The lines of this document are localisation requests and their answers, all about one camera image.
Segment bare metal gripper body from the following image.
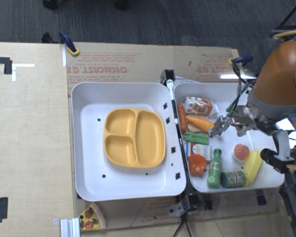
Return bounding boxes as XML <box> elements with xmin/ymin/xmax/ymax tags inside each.
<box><xmin>230</xmin><ymin>104</ymin><xmax>277</xmax><ymax>137</ymax></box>

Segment white plastic tray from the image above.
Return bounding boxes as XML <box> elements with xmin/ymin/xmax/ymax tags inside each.
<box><xmin>71</xmin><ymin>82</ymin><xmax>187</xmax><ymax>202</ymax></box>
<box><xmin>174</xmin><ymin>82</ymin><xmax>286</xmax><ymax>194</ymax></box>

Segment green bottle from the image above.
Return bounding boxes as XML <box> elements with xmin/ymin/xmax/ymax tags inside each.
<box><xmin>207</xmin><ymin>149</ymin><xmax>223</xmax><ymax>189</ymax></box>

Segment pizza slice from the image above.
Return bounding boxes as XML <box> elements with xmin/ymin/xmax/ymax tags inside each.
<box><xmin>78</xmin><ymin>202</ymin><xmax>107</xmax><ymax>232</ymax></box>

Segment red sausage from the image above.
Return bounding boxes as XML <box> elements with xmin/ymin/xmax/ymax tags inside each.
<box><xmin>177</xmin><ymin>104</ymin><xmax>188</xmax><ymax>133</ymax></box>

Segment black cylinder on white bracket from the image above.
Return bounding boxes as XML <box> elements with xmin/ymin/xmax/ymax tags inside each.
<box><xmin>259</xmin><ymin>129</ymin><xmax>296</xmax><ymax>174</ymax></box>

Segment yellow divided plate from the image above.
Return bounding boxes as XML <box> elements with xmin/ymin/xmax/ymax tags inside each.
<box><xmin>103</xmin><ymin>108</ymin><xmax>167</xmax><ymax>169</ymax></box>

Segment black block with wires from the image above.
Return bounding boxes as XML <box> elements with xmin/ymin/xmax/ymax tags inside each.
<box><xmin>159</xmin><ymin>69</ymin><xmax>176</xmax><ymax>84</ymax></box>
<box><xmin>168</xmin><ymin>193</ymin><xmax>201</xmax><ymax>216</ymax></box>

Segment red cup with star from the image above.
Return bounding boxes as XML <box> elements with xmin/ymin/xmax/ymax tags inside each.
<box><xmin>187</xmin><ymin>154</ymin><xmax>207</xmax><ymax>175</ymax></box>

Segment brown and white carton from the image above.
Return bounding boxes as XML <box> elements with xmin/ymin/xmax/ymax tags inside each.
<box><xmin>182</xmin><ymin>96</ymin><xmax>214</xmax><ymax>117</ymax></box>

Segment green asparagus bundle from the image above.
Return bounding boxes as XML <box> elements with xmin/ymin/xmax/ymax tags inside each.
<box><xmin>183</xmin><ymin>131</ymin><xmax>210</xmax><ymax>146</ymax></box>

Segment tan bread slice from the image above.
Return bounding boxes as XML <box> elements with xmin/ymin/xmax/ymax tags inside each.
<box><xmin>187</xmin><ymin>122</ymin><xmax>202</xmax><ymax>133</ymax></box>

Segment orange carrot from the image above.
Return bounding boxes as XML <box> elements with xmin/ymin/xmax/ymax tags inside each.
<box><xmin>185</xmin><ymin>115</ymin><xmax>215</xmax><ymax>133</ymax></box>

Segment white and blue carton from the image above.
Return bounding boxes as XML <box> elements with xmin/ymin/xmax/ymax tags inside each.
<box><xmin>185</xmin><ymin>142</ymin><xmax>212</xmax><ymax>161</ymax></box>

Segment green and white can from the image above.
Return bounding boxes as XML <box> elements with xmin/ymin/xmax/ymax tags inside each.
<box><xmin>220</xmin><ymin>170</ymin><xmax>246</xmax><ymax>189</ymax></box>

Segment brown cardboard board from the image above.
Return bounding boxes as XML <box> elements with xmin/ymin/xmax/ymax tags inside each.
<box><xmin>65</xmin><ymin>42</ymin><xmax>280</xmax><ymax>230</ymax></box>

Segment yellow bottle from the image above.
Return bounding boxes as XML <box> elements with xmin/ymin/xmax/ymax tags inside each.
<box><xmin>243</xmin><ymin>150</ymin><xmax>263</xmax><ymax>187</ymax></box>

